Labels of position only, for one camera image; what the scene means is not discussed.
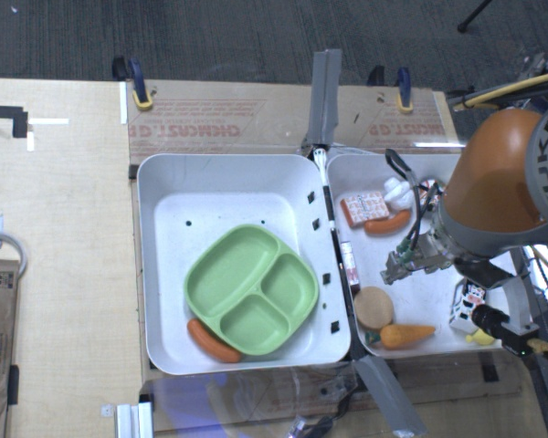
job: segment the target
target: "white cable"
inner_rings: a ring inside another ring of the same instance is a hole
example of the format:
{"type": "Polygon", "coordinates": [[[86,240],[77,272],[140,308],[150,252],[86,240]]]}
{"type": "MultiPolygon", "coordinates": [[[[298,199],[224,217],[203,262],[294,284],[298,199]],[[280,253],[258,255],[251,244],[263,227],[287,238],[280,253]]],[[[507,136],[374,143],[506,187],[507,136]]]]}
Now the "white cable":
{"type": "Polygon", "coordinates": [[[18,254],[20,255],[20,265],[18,267],[18,278],[22,277],[26,270],[26,251],[23,245],[20,243],[16,237],[7,234],[5,232],[0,232],[0,242],[6,242],[13,246],[18,254]]]}

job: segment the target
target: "toy sausage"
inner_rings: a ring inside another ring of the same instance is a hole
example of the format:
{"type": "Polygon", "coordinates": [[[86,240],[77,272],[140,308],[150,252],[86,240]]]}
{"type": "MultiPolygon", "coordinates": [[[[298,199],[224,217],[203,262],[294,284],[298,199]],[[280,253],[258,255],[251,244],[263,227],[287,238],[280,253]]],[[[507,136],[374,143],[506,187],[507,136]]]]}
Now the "toy sausage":
{"type": "Polygon", "coordinates": [[[382,221],[365,221],[364,229],[369,235],[391,234],[392,232],[400,230],[404,227],[410,220],[411,216],[412,213],[410,213],[410,210],[403,209],[394,217],[389,219],[384,219],[382,221]]]}
{"type": "Polygon", "coordinates": [[[215,338],[199,319],[189,319],[186,328],[196,344],[214,359],[225,363],[238,363],[241,360],[242,354],[239,350],[215,338]]]}

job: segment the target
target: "toy carrot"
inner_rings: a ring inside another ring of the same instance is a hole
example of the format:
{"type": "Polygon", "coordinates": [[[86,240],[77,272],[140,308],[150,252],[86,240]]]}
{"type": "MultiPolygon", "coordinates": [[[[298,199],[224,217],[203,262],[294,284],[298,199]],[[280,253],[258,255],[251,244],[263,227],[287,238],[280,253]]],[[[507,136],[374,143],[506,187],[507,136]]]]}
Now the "toy carrot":
{"type": "Polygon", "coordinates": [[[435,332],[434,326],[389,324],[380,329],[380,340],[386,349],[398,349],[435,332]]]}

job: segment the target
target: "blue clamp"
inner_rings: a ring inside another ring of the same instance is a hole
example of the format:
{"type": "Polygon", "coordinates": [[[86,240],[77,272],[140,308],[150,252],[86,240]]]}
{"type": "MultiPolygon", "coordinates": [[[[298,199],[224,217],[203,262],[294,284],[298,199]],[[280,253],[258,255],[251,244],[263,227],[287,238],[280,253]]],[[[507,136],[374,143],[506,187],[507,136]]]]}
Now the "blue clamp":
{"type": "Polygon", "coordinates": [[[398,69],[399,92],[395,104],[402,113],[410,113],[414,107],[412,104],[412,83],[408,68],[398,69]]]}
{"type": "Polygon", "coordinates": [[[130,66],[134,82],[132,96],[134,97],[134,102],[136,102],[136,107],[138,107],[138,110],[150,110],[153,107],[153,99],[144,84],[144,75],[140,68],[140,61],[138,58],[132,57],[128,60],[128,65],[130,66]]]}

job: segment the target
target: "green divided plate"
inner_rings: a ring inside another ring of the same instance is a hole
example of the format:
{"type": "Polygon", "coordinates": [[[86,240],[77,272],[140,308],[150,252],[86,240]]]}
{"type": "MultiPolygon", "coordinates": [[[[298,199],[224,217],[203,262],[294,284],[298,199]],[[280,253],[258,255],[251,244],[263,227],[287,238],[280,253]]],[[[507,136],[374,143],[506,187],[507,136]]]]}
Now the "green divided plate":
{"type": "Polygon", "coordinates": [[[225,343],[248,355],[280,347],[319,296],[311,268],[263,227],[233,228],[193,264],[184,280],[189,307],[225,343]]]}

